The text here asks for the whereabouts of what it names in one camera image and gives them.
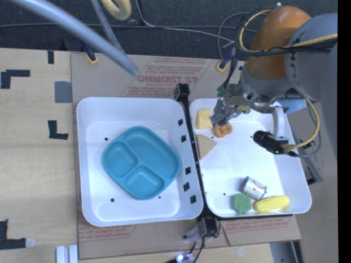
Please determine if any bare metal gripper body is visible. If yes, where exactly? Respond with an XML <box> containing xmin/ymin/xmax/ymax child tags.
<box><xmin>222</xmin><ymin>83</ymin><xmax>278</xmax><ymax>115</ymax></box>

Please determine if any yellow cheese wedge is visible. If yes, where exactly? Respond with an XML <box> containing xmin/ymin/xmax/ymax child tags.
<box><xmin>195</xmin><ymin>108</ymin><xmax>214</xmax><ymax>129</ymax></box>

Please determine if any orange pretzel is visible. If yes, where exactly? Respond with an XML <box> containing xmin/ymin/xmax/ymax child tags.
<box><xmin>213</xmin><ymin>122</ymin><xmax>233</xmax><ymax>138</ymax></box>

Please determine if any tan bread slice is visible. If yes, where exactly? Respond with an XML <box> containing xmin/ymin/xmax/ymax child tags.
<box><xmin>195</xmin><ymin>134</ymin><xmax>218</xmax><ymax>161</ymax></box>

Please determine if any thin black rod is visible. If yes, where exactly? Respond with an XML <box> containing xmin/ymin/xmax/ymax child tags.
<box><xmin>182</xmin><ymin>97</ymin><xmax>212</xmax><ymax>219</ymax></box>

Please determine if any white plastic tray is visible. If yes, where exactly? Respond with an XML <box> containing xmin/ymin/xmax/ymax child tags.
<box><xmin>76</xmin><ymin>96</ymin><xmax>204</xmax><ymax>227</ymax></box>
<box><xmin>189</xmin><ymin>98</ymin><xmax>313</xmax><ymax>218</ymax></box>

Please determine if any white can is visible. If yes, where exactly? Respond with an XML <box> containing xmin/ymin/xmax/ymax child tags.
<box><xmin>240</xmin><ymin>176</ymin><xmax>267</xmax><ymax>201</ymax></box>

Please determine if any green dotted round toy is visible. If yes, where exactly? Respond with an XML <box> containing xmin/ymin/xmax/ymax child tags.
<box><xmin>233</xmin><ymin>192</ymin><xmax>252</xmax><ymax>213</ymax></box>

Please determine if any blue divided plate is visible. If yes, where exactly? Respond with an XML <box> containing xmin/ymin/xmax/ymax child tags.
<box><xmin>103</xmin><ymin>125</ymin><xmax>182</xmax><ymax>201</ymax></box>

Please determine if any yellow corn cob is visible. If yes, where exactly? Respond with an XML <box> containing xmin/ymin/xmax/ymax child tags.
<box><xmin>253</xmin><ymin>195</ymin><xmax>290</xmax><ymax>213</ymax></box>

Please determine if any brown cardboard board red print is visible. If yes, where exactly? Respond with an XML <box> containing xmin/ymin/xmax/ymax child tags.
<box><xmin>70</xmin><ymin>52</ymin><xmax>302</xmax><ymax>260</ymax></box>

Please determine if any black block with thin wires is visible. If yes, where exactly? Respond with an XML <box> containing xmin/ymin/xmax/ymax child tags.
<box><xmin>182</xmin><ymin>217</ymin><xmax>222</xmax><ymax>242</ymax></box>
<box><xmin>174</xmin><ymin>83</ymin><xmax>191</xmax><ymax>102</ymax></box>

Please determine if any black cylinder on white bracket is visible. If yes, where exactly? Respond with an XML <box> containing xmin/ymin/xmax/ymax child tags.
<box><xmin>252</xmin><ymin>106</ymin><xmax>289</xmax><ymax>155</ymax></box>

